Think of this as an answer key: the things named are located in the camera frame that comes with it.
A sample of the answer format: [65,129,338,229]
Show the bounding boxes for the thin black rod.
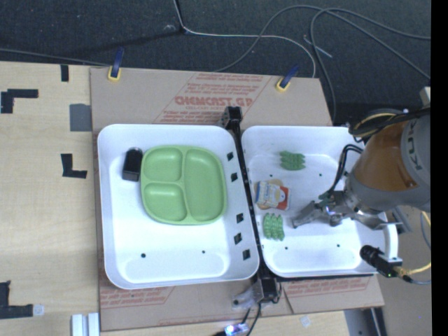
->
[230,122,272,281]

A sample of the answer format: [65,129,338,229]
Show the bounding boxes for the small black bottle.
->
[121,147,144,182]

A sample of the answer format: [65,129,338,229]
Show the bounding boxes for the black block with thin wires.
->
[220,106,244,131]
[257,276,281,302]

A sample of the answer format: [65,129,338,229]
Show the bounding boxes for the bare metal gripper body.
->
[323,190,365,224]

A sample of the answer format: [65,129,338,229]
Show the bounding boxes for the green pea pods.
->
[262,212,286,242]
[279,150,307,171]

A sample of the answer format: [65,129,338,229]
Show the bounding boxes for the black cylinder on white bracket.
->
[359,221,404,279]

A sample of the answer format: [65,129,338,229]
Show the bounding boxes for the green divided plate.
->
[139,145,228,226]

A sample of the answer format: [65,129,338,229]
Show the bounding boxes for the brown cardboard board, red print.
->
[89,66,386,332]

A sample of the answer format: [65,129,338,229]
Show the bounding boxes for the white and red packet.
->
[253,180,291,211]

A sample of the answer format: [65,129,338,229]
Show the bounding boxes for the white plastic tray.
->
[240,125,400,279]
[97,123,260,290]

